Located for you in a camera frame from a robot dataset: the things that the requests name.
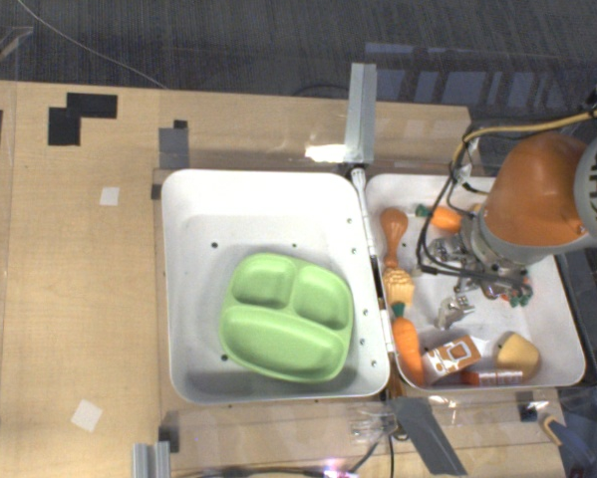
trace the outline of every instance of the white tray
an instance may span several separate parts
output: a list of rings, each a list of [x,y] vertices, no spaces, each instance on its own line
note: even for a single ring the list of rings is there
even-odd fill
[[[376,247],[382,259],[386,246],[380,228],[379,215],[387,207],[398,207],[409,217],[409,229],[400,247],[398,259],[401,267],[411,271],[416,265],[416,243],[424,218],[415,217],[418,204],[432,205],[446,181],[445,177],[429,175],[384,174],[372,178],[366,190],[369,212]],[[474,178],[473,186],[487,190],[490,178]],[[471,207],[483,197],[464,189],[457,189],[452,202],[464,208]],[[428,242],[441,236],[441,231],[430,227]],[[475,305],[475,313],[451,326],[448,331],[434,327],[438,307],[442,299],[452,295],[455,278],[422,275],[415,279],[414,305],[405,315],[418,328],[421,346],[433,349],[454,338],[468,334],[488,341],[485,355],[473,368],[491,369],[492,355],[498,340],[506,332],[513,331],[524,336],[539,349],[541,366],[539,372],[521,387],[565,386],[578,382],[584,374],[585,358],[575,324],[553,257],[544,259],[528,268],[534,295],[527,307],[510,308],[502,300],[491,301],[481,290],[466,293]],[[472,388],[447,377],[427,390],[455,390]]]
[[[351,183],[330,173],[181,170],[166,180],[161,200],[170,375],[183,398],[231,403],[369,396],[386,385],[389,360]],[[229,279],[242,259],[263,251],[316,263],[351,287],[354,329],[335,379],[286,382],[223,360],[218,323]]]

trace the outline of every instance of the toy food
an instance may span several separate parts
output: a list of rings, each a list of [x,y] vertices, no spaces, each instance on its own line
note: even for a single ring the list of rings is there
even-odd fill
[[[521,370],[524,379],[529,379],[539,368],[539,350],[526,338],[511,333],[501,344],[495,356],[495,366]]]
[[[442,377],[477,363],[481,353],[475,339],[469,335],[459,337],[422,356],[425,377],[431,384]]]
[[[431,217],[431,224],[456,234],[461,228],[461,216],[447,207],[436,207]]]
[[[396,349],[406,368],[405,372],[415,384],[425,383],[425,371],[420,356],[420,341],[416,327],[404,317],[396,317],[392,324]]]
[[[398,246],[409,227],[409,218],[401,210],[389,207],[380,215],[380,225],[387,238],[385,266],[395,269],[398,267]]]
[[[523,373],[521,370],[464,370],[460,374],[461,381],[473,386],[508,386],[520,384]]]
[[[411,275],[403,269],[387,269],[382,277],[385,286],[387,303],[392,307],[395,303],[404,303],[410,307],[414,302],[416,286]]]

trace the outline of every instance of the green plate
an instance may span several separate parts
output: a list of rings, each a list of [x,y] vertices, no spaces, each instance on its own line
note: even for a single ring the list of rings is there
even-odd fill
[[[310,262],[258,253],[231,277],[220,341],[235,362],[264,375],[323,382],[342,369],[353,298],[338,275]]]

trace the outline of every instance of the orange carrot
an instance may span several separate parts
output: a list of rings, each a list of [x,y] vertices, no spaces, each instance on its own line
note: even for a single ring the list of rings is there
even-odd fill
[[[424,385],[425,371],[420,356],[420,341],[416,327],[404,317],[397,317],[392,324],[396,349],[405,364],[407,376],[417,385]]]
[[[431,224],[456,234],[461,228],[461,216],[446,207],[436,207]]]

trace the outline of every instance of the wooden surface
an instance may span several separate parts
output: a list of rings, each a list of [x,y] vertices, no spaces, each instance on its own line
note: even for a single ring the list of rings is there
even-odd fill
[[[118,95],[118,118],[83,119],[81,146],[50,147],[48,108],[64,107],[67,92]],[[16,129],[12,193],[0,183],[0,207],[12,196],[9,233],[0,230],[9,235],[0,478],[130,476],[133,443],[154,443],[167,416],[188,434],[186,451],[172,455],[176,469],[211,459],[273,461],[270,433],[291,460],[363,453],[349,435],[347,402],[314,404],[317,415],[276,404],[283,431],[260,406],[235,414],[171,394],[162,335],[159,351],[161,265],[150,199],[159,127],[188,121],[192,164],[304,167],[307,144],[342,143],[344,102],[37,84],[0,85],[0,94],[0,109],[12,116],[4,132]],[[443,163],[467,122],[465,109],[379,104],[377,156]],[[100,205],[104,187],[120,189],[118,206]],[[82,399],[103,410],[93,432],[71,422]],[[548,405],[557,410],[554,398]],[[469,472],[559,476],[554,445],[536,424],[516,420],[510,400],[503,406],[499,419],[480,406],[464,411],[470,417],[460,425],[443,421]],[[201,430],[204,450],[192,450]],[[331,446],[318,448],[321,440]],[[400,475],[429,476],[411,443],[396,449]],[[378,455],[363,476],[386,476],[388,468]]]

